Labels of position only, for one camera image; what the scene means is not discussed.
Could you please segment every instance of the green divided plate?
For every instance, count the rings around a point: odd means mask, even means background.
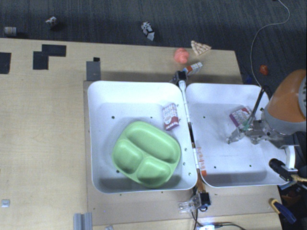
[[[129,124],[112,152],[115,167],[149,188],[158,188],[174,173],[181,156],[178,142],[166,132],[137,121]]]

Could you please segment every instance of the white cable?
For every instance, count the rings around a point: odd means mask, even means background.
[[[271,25],[281,25],[281,24],[285,24],[285,23],[287,23],[288,20],[290,19],[290,11],[289,11],[289,9],[288,9],[280,0],[278,0],[278,1],[287,9],[287,11],[288,11],[288,18],[287,18],[284,22],[272,23],[272,24],[268,24],[268,25],[265,25],[265,26],[263,26],[262,28],[260,28],[260,29],[257,31],[257,33],[256,33],[256,35],[255,35],[255,37],[254,37],[254,39],[253,39],[253,42],[251,43],[251,47],[250,47],[250,67],[251,67],[251,72],[253,73],[254,79],[256,80],[257,84],[258,84],[260,87],[262,87],[262,86],[261,86],[261,84],[259,83],[259,81],[258,81],[257,78],[256,78],[256,75],[255,75],[255,73],[254,73],[254,68],[253,68],[253,61],[252,61],[252,52],[253,52],[254,42],[255,42],[255,40],[256,40],[256,38],[257,38],[259,32],[260,32],[262,29],[264,29],[264,28],[266,28],[266,27],[268,27],[268,26],[271,26]]]

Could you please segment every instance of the table surface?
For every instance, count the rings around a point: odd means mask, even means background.
[[[33,51],[41,51],[42,44],[66,45],[66,57],[49,57],[49,70],[33,70]],[[11,200],[10,207],[0,207],[2,230],[72,229],[73,215],[88,211],[83,111],[86,61],[101,59],[103,80],[169,81],[184,67],[173,60],[174,51],[170,47],[0,38],[0,52],[12,54],[9,74],[0,75],[0,199]],[[190,82],[242,82],[233,51],[211,50],[199,57],[188,51],[189,64],[204,64]],[[213,205],[200,214],[199,222],[231,221],[250,230],[282,229],[268,204],[270,198],[280,200],[276,186],[206,188]],[[127,209],[133,211],[133,204]],[[146,212],[139,221],[144,220]],[[193,225],[190,216],[183,216],[113,227],[188,230]]]

